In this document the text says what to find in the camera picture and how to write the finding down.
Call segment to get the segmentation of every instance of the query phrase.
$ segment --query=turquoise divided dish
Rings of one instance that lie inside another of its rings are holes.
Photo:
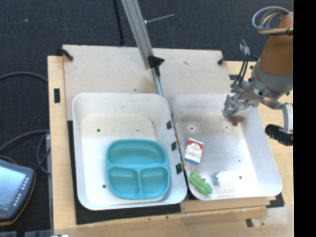
[[[167,153],[153,140],[111,143],[106,154],[106,175],[113,194],[124,199],[158,198],[170,187]]]

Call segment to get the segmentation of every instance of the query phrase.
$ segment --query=green object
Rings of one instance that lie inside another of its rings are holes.
[[[192,172],[189,176],[189,183],[205,196],[208,196],[213,192],[210,184],[205,182],[196,172]]]

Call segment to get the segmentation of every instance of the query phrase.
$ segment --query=black floor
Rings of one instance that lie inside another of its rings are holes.
[[[253,14],[266,6],[293,11],[294,0],[138,0],[146,20],[175,14],[147,25],[153,47],[221,50],[226,60],[240,60],[243,38],[260,55],[266,37],[251,26]],[[124,40],[136,46],[120,0]],[[0,0],[0,77],[32,72],[47,77],[47,55],[63,44],[119,45],[112,0]],[[47,84],[33,76],[0,79],[0,145],[23,133],[49,129]],[[43,134],[16,141],[0,154],[34,167]],[[1,231],[49,229],[47,174],[38,171],[34,194],[15,224]]]

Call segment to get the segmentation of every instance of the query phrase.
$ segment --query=brown object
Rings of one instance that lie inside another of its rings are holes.
[[[238,126],[238,123],[243,122],[245,118],[243,116],[236,115],[236,116],[230,117],[230,120],[233,123],[233,126]]]
[[[285,15],[277,28],[292,28],[294,13]],[[293,35],[270,36],[258,60],[259,68],[273,76],[293,75]]]

